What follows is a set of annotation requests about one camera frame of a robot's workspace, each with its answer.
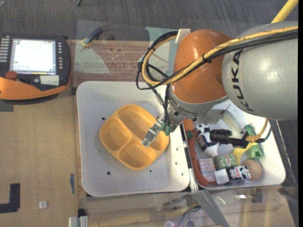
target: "small box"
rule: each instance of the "small box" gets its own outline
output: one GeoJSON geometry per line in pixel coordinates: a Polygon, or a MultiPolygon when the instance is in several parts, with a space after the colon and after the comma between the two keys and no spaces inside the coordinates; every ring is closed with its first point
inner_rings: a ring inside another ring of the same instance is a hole
{"type": "Polygon", "coordinates": [[[46,209],[47,208],[47,201],[39,202],[39,209],[46,209]]]}
{"type": "Polygon", "coordinates": [[[216,179],[214,177],[214,172],[216,171],[214,160],[212,158],[199,159],[199,166],[203,177],[208,181],[208,183],[216,183],[216,179]]]}
{"type": "Polygon", "coordinates": [[[214,172],[214,176],[217,184],[221,185],[228,182],[250,179],[250,172],[247,166],[235,166],[216,171],[214,172]]]}

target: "toy food item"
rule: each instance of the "toy food item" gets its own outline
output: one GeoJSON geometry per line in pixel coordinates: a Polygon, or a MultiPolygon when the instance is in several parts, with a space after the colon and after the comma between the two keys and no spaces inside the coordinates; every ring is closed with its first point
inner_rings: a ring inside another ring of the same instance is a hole
{"type": "Polygon", "coordinates": [[[216,171],[214,160],[212,158],[199,159],[199,166],[203,177],[206,178],[208,183],[216,183],[214,177],[214,172],[216,171]]]}
{"type": "Polygon", "coordinates": [[[232,183],[237,181],[243,181],[251,178],[247,166],[235,166],[221,169],[219,171],[214,172],[214,176],[218,185],[226,184],[229,182],[232,183]]]}
{"type": "Polygon", "coordinates": [[[214,157],[214,164],[217,170],[234,167],[236,162],[236,157],[233,154],[216,155],[214,157]]]}
{"type": "Polygon", "coordinates": [[[241,165],[247,166],[250,171],[250,180],[255,181],[262,176],[262,165],[259,162],[248,159],[243,161],[241,165]]]}

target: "cable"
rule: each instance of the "cable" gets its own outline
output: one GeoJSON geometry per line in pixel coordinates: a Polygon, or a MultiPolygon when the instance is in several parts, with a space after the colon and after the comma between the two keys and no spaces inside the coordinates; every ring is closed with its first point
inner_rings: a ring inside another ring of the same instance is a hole
{"type": "MultiPolygon", "coordinates": [[[[177,36],[177,31],[169,31],[167,33],[164,33],[162,34],[160,37],[158,37],[152,44],[151,46],[148,48],[148,51],[147,53],[143,56],[143,58],[141,59],[141,62],[138,63],[138,71],[137,71],[137,77],[136,77],[136,83],[137,83],[137,88],[138,89],[141,89],[139,86],[138,86],[138,80],[139,80],[139,76],[140,76],[140,73],[142,72],[142,65],[143,65],[143,62],[145,61],[145,58],[146,58],[146,55],[151,52],[152,50],[155,51],[155,46],[158,46],[158,44],[163,41],[163,40],[166,40],[167,38],[170,38],[171,36],[177,36]]],[[[167,75],[164,73],[164,72],[160,72],[159,69],[156,69],[156,68],[153,68],[154,70],[158,71],[160,74],[163,74],[163,76],[167,77],[167,75]]]]}
{"type": "MultiPolygon", "coordinates": [[[[223,55],[225,53],[229,53],[229,52],[232,52],[232,51],[235,51],[235,50],[238,50],[238,49],[243,49],[243,48],[247,48],[247,47],[251,47],[251,46],[255,46],[255,45],[273,43],[273,42],[276,42],[276,41],[291,39],[291,38],[294,38],[294,37],[297,37],[297,36],[298,36],[298,29],[294,29],[294,30],[288,30],[286,32],[282,32],[282,33],[279,33],[279,34],[272,34],[272,35],[264,36],[262,38],[258,38],[258,39],[254,39],[254,40],[248,40],[248,42],[242,42],[240,44],[231,45],[227,48],[221,49],[218,52],[214,53],[213,55],[209,56],[207,60],[212,60],[212,59],[214,59],[214,58],[216,58],[220,55],[223,55]]],[[[194,71],[198,67],[204,65],[205,63],[207,63],[207,61],[203,60],[200,64],[197,64],[195,67],[192,67],[192,69],[187,70],[186,73],[182,73],[182,75],[178,78],[178,80],[183,78],[187,74],[191,73],[192,71],[194,71]]],[[[185,66],[184,68],[176,71],[171,76],[167,77],[166,79],[164,79],[161,82],[158,82],[158,84],[153,86],[153,87],[156,88],[160,85],[167,84],[174,77],[176,77],[181,72],[184,72],[184,70],[188,69],[190,66],[192,66],[192,64],[189,64],[189,65],[185,66]]]]}
{"type": "Polygon", "coordinates": [[[252,143],[254,143],[254,142],[256,142],[257,140],[259,140],[259,139],[261,138],[261,135],[264,133],[264,131],[265,131],[266,127],[267,127],[268,121],[269,121],[269,119],[266,118],[266,119],[265,119],[265,123],[264,123],[264,125],[263,125],[263,128],[261,129],[261,131],[260,131],[259,134],[257,134],[257,135],[248,135],[248,136],[245,138],[245,140],[246,140],[246,141],[249,141],[249,142],[252,142],[252,143]]]}
{"type": "MultiPolygon", "coordinates": [[[[136,76],[136,86],[137,86],[138,89],[141,89],[139,87],[139,76],[140,76],[140,70],[141,70],[141,64],[140,63],[138,63],[138,67],[139,67],[139,69],[138,69],[137,76],[136,76]]],[[[153,91],[153,93],[156,95],[159,103],[162,105],[162,107],[164,109],[164,118],[167,119],[168,112],[167,112],[167,107],[165,106],[165,103],[163,101],[163,98],[161,97],[161,95],[157,92],[157,90],[152,85],[150,85],[148,83],[147,83],[147,85],[149,86],[148,89],[153,91]]]]}
{"type": "Polygon", "coordinates": [[[299,0],[288,0],[287,3],[281,8],[280,12],[276,15],[271,23],[282,22],[287,16],[293,11],[295,6],[297,6],[299,0]]]}
{"type": "Polygon", "coordinates": [[[168,84],[166,86],[165,97],[164,97],[164,105],[165,105],[165,110],[167,112],[167,118],[164,122],[166,123],[167,127],[170,126],[170,120],[169,120],[169,115],[168,115],[169,87],[170,87],[170,84],[168,84]]]}
{"type": "Polygon", "coordinates": [[[268,131],[268,133],[267,133],[267,136],[266,136],[264,139],[262,139],[262,142],[266,141],[266,140],[269,138],[271,132],[272,132],[272,128],[270,127],[270,128],[269,128],[269,131],[268,131]]]}
{"type": "MultiPolygon", "coordinates": [[[[183,77],[183,75],[190,72],[193,68],[198,66],[203,61],[209,60],[209,58],[211,56],[213,56],[214,54],[216,54],[217,52],[222,51],[225,48],[231,47],[232,45],[239,44],[239,43],[242,43],[242,42],[245,42],[245,41],[249,41],[251,39],[262,38],[262,37],[268,36],[268,35],[276,35],[276,34],[279,34],[279,33],[287,32],[287,31],[291,31],[291,30],[296,30],[296,29],[298,29],[298,26],[286,27],[286,28],[281,28],[281,29],[274,29],[274,30],[270,30],[270,31],[255,33],[255,34],[252,34],[252,35],[246,35],[246,36],[243,36],[241,38],[232,39],[232,40],[230,40],[226,43],[223,43],[223,44],[215,47],[211,51],[207,52],[206,54],[204,54],[203,57],[200,57],[198,60],[196,60],[193,63],[191,63],[190,65],[186,66],[185,68],[182,69],[182,71],[180,73],[175,75],[173,78],[170,78],[170,79],[166,80],[166,82],[164,82],[162,84],[170,84],[172,82],[175,82],[175,81],[179,80],[181,77],[183,77]]],[[[176,36],[171,36],[169,38],[166,38],[165,40],[157,43],[155,45],[155,47],[153,47],[153,49],[156,50],[160,45],[166,43],[167,41],[170,41],[170,40],[174,39],[175,37],[176,36]]],[[[144,57],[143,64],[142,64],[142,76],[143,76],[144,80],[147,83],[155,86],[155,85],[160,84],[160,82],[150,80],[147,77],[146,73],[145,73],[146,72],[147,61],[151,57],[152,53],[153,53],[153,51],[149,50],[148,53],[144,57]]]]}
{"type": "Polygon", "coordinates": [[[160,69],[158,69],[157,67],[153,66],[153,65],[150,65],[148,64],[148,68],[151,67],[152,69],[154,69],[155,71],[157,71],[159,74],[161,74],[162,76],[164,77],[168,77],[168,75],[166,75],[163,71],[161,71],[160,69]]]}
{"type": "Polygon", "coordinates": [[[183,220],[184,220],[185,215],[186,215],[186,213],[184,213],[184,214],[182,215],[182,219],[181,219],[180,222],[179,222],[176,226],[174,226],[174,227],[179,227],[179,226],[180,226],[180,224],[181,224],[181,223],[183,222],[183,220]]]}
{"type": "Polygon", "coordinates": [[[148,77],[149,77],[150,79],[152,79],[153,81],[159,81],[159,80],[157,80],[157,79],[151,74],[151,72],[150,72],[150,64],[148,64],[148,66],[146,67],[146,74],[147,74],[148,77]]]}

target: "transparent plastic sheet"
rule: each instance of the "transparent plastic sheet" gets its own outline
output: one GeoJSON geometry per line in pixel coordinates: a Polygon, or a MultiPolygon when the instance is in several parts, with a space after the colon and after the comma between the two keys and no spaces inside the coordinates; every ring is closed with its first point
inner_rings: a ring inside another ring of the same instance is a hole
{"type": "MultiPolygon", "coordinates": [[[[77,21],[72,85],[75,89],[84,81],[134,81],[137,64],[151,43],[172,29],[120,25],[99,21],[77,21]],[[101,33],[89,48],[81,40],[101,27],[101,33]]],[[[150,64],[170,74],[177,46],[166,43],[150,59],[150,64]]]]}
{"type": "MultiPolygon", "coordinates": [[[[211,192],[218,208],[233,227],[290,226],[295,224],[287,210],[281,187],[246,188],[211,192]]],[[[205,207],[185,192],[129,195],[113,199],[92,198],[87,203],[91,226],[186,227],[214,226],[205,207]]]]}

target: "yellow cable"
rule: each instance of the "yellow cable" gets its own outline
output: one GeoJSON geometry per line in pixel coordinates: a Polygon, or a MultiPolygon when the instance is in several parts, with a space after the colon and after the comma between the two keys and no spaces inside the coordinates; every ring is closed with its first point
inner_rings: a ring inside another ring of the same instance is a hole
{"type": "Polygon", "coordinates": [[[267,127],[268,121],[269,121],[269,119],[266,118],[266,119],[265,119],[264,126],[263,126],[263,128],[262,128],[262,130],[260,131],[259,134],[257,134],[257,135],[248,135],[248,136],[245,138],[245,140],[246,140],[246,141],[249,141],[249,142],[252,142],[252,143],[254,143],[254,142],[256,142],[257,140],[259,140],[259,139],[261,138],[261,135],[264,133],[264,131],[265,131],[266,127],[267,127]]]}
{"type": "MultiPolygon", "coordinates": [[[[295,30],[295,29],[298,29],[298,26],[291,26],[291,27],[285,27],[285,28],[280,28],[280,29],[274,29],[274,30],[270,30],[270,31],[263,31],[263,32],[252,34],[252,35],[246,35],[246,36],[243,36],[241,38],[236,38],[236,39],[229,40],[228,42],[225,42],[225,43],[215,47],[211,51],[207,52],[204,55],[204,59],[202,57],[200,57],[199,59],[194,61],[189,67],[185,68],[179,74],[175,75],[173,78],[171,78],[168,81],[166,81],[165,83],[163,83],[163,85],[170,84],[170,83],[173,83],[173,82],[179,80],[183,75],[185,75],[187,72],[191,71],[195,66],[200,64],[203,60],[209,58],[210,56],[212,56],[216,52],[218,52],[222,49],[225,49],[225,48],[227,48],[231,45],[234,45],[234,44],[237,44],[237,43],[240,43],[240,42],[243,42],[243,41],[247,41],[247,40],[250,40],[250,39],[256,39],[256,38],[264,37],[264,36],[267,36],[267,35],[279,34],[279,33],[287,32],[287,31],[295,30]]],[[[156,50],[159,46],[166,43],[167,41],[170,41],[171,39],[173,39],[175,37],[176,36],[172,36],[172,37],[160,42],[159,44],[157,44],[154,47],[154,49],[156,50]]],[[[159,84],[159,82],[151,80],[146,75],[147,62],[148,62],[149,58],[151,57],[151,55],[153,54],[153,52],[154,52],[153,50],[150,50],[149,53],[146,55],[144,61],[143,61],[142,76],[143,76],[144,80],[147,83],[149,83],[150,85],[156,86],[157,84],[159,84]]]]}
{"type": "Polygon", "coordinates": [[[298,3],[299,0],[288,0],[271,23],[284,21],[298,3]]]}

